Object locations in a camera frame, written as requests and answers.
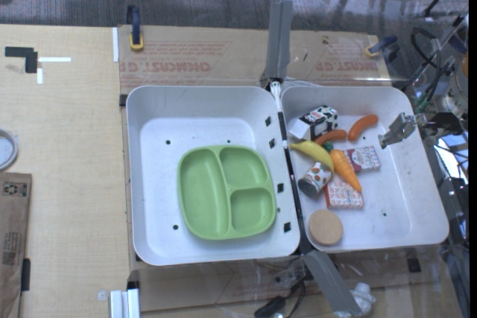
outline green plate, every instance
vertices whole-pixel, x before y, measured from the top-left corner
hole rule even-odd
[[[275,220],[268,167],[249,147],[220,145],[188,151],[179,161],[177,185],[186,225],[200,238],[256,235]]]

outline yellow clamp pad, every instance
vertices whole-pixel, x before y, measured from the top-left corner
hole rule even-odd
[[[129,35],[129,45],[131,47],[131,51],[139,52],[142,51],[144,48],[144,40],[142,38],[142,34],[139,35],[139,44],[133,43],[133,34]]]
[[[377,51],[376,53],[371,53],[370,52],[370,48],[372,48],[374,45],[369,45],[368,47],[366,47],[364,49],[364,55],[368,58],[368,59],[372,59],[374,57],[376,57],[379,53],[381,53],[381,51]]]

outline toy carrot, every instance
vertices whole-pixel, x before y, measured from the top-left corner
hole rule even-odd
[[[329,152],[333,164],[335,165],[335,171],[346,180],[351,186],[361,192],[361,185],[359,184],[358,177],[346,158],[346,154],[342,150],[333,149]]]

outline white tray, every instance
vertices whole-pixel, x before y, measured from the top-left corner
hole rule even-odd
[[[172,265],[274,258],[296,250],[300,232],[291,180],[277,107],[268,92],[253,86],[142,86],[129,94],[126,109],[133,244],[143,261]],[[244,145],[266,161],[277,217],[265,232],[210,241],[187,229],[177,194],[177,166],[186,151],[214,144]]]
[[[334,246],[319,245],[308,232],[310,215],[326,208],[323,192],[313,198],[300,192],[306,233],[312,244],[326,252],[342,252],[444,241],[449,224],[419,131],[416,129],[404,141],[384,150],[379,144],[378,135],[384,135],[401,112],[414,114],[405,94],[386,86],[295,86],[282,94],[285,122],[322,105],[338,111],[338,128],[346,131],[363,115],[379,117],[378,124],[365,130],[358,141],[336,141],[334,147],[373,145],[381,168],[358,174],[363,188],[363,209],[333,209],[344,226],[343,237]],[[313,165],[312,159],[293,150],[291,161],[297,179]]]

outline orange object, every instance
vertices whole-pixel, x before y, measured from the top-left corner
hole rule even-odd
[[[378,116],[374,114],[365,115],[351,126],[348,132],[348,141],[355,141],[361,135],[364,129],[378,123]]]
[[[346,139],[347,132],[346,130],[334,129],[324,133],[322,136],[319,136],[314,140],[315,143],[318,143],[320,146],[323,146],[323,143],[328,141],[340,141]]]
[[[351,186],[361,192],[361,185],[359,184],[358,177],[354,171],[350,162],[346,157],[346,154],[342,150],[333,149],[329,152],[333,165],[335,166],[335,171],[346,180]]]

